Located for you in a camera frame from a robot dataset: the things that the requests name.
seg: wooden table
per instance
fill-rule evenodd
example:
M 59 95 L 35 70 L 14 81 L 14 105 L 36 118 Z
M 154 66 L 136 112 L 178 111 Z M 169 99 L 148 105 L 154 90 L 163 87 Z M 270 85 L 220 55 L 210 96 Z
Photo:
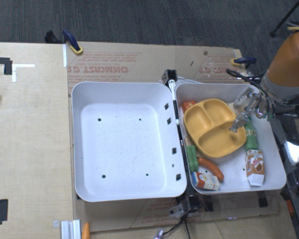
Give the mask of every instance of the wooden table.
M 55 221 L 73 220 L 67 69 L 62 44 L 0 43 L 17 68 L 0 65 L 0 200 L 8 199 L 0 239 L 60 238 Z M 188 224 L 192 239 L 289 238 L 296 234 L 283 199 L 277 215 Z M 93 233 L 93 239 L 151 239 L 157 228 Z M 185 239 L 185 225 L 166 238 Z

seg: black pole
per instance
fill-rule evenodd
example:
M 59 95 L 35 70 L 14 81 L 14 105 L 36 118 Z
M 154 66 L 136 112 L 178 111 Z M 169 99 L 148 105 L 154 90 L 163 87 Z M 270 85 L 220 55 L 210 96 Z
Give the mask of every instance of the black pole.
M 281 25 L 286 21 L 286 19 L 290 16 L 291 13 L 293 13 L 293 11 L 298 7 L 299 5 L 299 1 L 295 4 L 294 7 L 292 7 L 292 9 L 287 13 L 287 15 L 282 19 L 282 21 L 279 22 L 279 24 L 276 26 L 276 28 L 270 32 L 270 36 L 274 37 L 276 31 L 279 29 L 279 27 L 281 27 Z

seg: toy sausage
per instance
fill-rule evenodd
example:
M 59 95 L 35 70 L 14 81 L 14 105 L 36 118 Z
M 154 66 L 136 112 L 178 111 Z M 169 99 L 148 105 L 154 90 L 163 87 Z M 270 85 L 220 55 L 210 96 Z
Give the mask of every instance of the toy sausage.
M 206 158 L 199 157 L 197 158 L 198 164 L 207 168 L 211 173 L 217 176 L 219 181 L 224 180 L 224 174 L 220 171 L 220 169 L 211 161 L 207 160 Z

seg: carton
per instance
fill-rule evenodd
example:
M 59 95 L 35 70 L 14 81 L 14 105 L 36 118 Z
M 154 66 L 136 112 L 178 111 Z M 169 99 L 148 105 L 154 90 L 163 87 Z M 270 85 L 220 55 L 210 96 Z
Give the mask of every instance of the carton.
M 246 152 L 246 173 L 251 186 L 262 186 L 265 178 L 264 155 L 261 150 Z

